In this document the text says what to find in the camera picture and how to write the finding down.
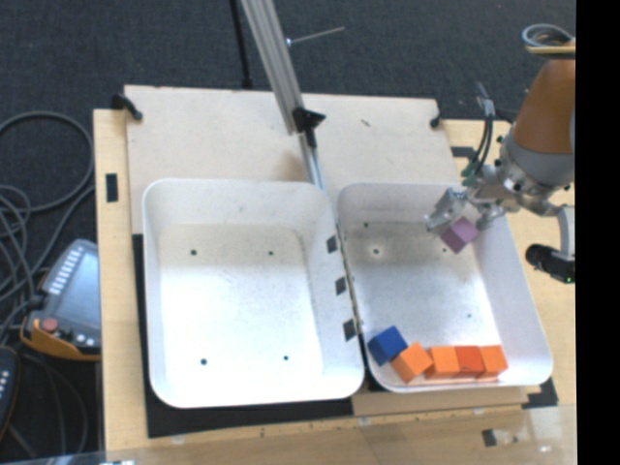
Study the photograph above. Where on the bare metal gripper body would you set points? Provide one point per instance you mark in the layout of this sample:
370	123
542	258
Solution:
499	193

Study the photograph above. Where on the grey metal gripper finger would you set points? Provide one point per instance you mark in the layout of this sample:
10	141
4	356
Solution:
444	211
488	217

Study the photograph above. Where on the purple cube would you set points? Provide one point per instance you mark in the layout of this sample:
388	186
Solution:
460	236

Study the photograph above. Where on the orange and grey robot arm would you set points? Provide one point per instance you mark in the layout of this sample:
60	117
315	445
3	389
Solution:
545	109

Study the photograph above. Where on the white plastic tray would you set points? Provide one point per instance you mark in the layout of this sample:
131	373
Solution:
421	293
242	298

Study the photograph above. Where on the orange cube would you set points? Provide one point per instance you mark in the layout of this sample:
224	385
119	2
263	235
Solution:
469	359
444	361
494	359
412	362

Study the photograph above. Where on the blue cube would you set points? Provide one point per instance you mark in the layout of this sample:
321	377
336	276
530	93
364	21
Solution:
386	345

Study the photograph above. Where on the pale wood board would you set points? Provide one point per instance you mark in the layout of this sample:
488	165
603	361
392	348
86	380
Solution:
218	133

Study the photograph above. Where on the black cylinder on white bracket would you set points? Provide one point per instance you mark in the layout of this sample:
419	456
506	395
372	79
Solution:
552	260

